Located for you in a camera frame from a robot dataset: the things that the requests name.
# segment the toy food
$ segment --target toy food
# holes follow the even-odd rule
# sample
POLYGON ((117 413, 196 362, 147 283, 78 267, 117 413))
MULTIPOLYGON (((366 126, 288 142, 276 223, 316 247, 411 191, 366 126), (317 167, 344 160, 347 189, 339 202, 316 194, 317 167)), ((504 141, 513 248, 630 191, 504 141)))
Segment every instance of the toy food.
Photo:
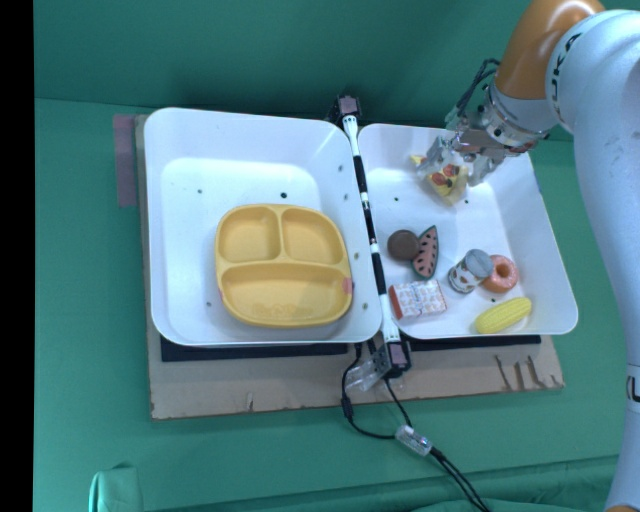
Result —
POLYGON ((493 272, 482 281, 482 286, 493 293, 506 293, 519 279, 518 269, 509 258, 500 254, 492 254, 493 272))
POLYGON ((418 237, 408 229, 399 229, 387 240, 387 250, 397 260, 411 260, 420 250, 418 237))
POLYGON ((493 306, 481 313, 475 320, 480 334, 494 334, 522 320, 531 313, 531 300, 516 297, 493 306))
POLYGON ((398 320, 441 313, 447 309, 436 279, 392 285, 389 299, 398 320))
POLYGON ((449 270, 449 284, 460 293, 470 293, 493 272, 493 260, 480 249, 471 249, 449 270))
POLYGON ((418 246, 418 254, 411 261, 411 266, 419 276, 430 279, 438 263, 438 230, 435 226, 420 235, 418 246))

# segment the white tray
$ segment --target white tray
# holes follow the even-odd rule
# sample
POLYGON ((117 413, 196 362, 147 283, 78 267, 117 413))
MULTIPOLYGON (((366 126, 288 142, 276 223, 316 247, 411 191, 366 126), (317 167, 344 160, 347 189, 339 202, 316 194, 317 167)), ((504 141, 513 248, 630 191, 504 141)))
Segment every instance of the white tray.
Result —
POLYGON ((336 126, 168 108, 147 119, 144 149, 150 309, 165 338, 189 346, 344 343, 378 331, 381 308, 351 149, 336 126), (255 203, 313 208, 337 225, 354 284, 351 307, 338 321, 255 327, 224 308, 216 283, 216 228, 230 209, 255 203))
POLYGON ((531 315, 500 334, 553 335, 572 330, 578 309, 529 155, 507 158, 483 183, 467 187, 465 199, 447 206, 429 193, 430 185, 417 177, 410 160, 412 154, 424 155, 435 138, 445 133, 374 124, 363 128, 358 137, 388 287, 419 279, 409 263, 389 256, 388 237, 398 229, 418 236, 432 225, 438 229, 434 278, 440 282, 448 309, 440 315, 403 319, 398 326, 420 339, 470 336, 482 311, 524 295, 532 300, 531 315), (520 272, 515 288, 506 294, 492 294, 482 287, 467 295, 455 292, 447 272, 470 249, 511 258, 520 272))

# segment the yellow corn cob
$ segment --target yellow corn cob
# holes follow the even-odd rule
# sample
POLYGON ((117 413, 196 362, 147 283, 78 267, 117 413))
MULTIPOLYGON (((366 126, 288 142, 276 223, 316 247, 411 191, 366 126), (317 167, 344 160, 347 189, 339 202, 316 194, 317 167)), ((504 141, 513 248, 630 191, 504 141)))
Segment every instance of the yellow corn cob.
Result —
POLYGON ((531 300, 516 297, 493 306, 476 318, 476 329, 480 334, 493 334, 522 320, 531 313, 531 300))

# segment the can lid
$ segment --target can lid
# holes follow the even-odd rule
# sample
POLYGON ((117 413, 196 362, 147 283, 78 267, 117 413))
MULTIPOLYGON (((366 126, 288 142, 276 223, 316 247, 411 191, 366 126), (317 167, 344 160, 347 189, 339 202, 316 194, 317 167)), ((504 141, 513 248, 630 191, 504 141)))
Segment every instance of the can lid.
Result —
POLYGON ((471 249, 464 257, 464 263, 478 279, 489 277, 493 272, 493 260, 486 252, 480 249, 471 249))

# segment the toy watermelon slice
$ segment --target toy watermelon slice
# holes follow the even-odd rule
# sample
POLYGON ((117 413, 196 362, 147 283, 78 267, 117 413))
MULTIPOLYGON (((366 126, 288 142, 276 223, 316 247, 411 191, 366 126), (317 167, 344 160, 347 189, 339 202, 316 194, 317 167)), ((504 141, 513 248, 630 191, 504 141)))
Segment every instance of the toy watermelon slice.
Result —
POLYGON ((411 266, 424 279, 430 279, 436 271, 438 263, 438 230, 431 226, 418 239, 420 250, 411 260, 411 266))

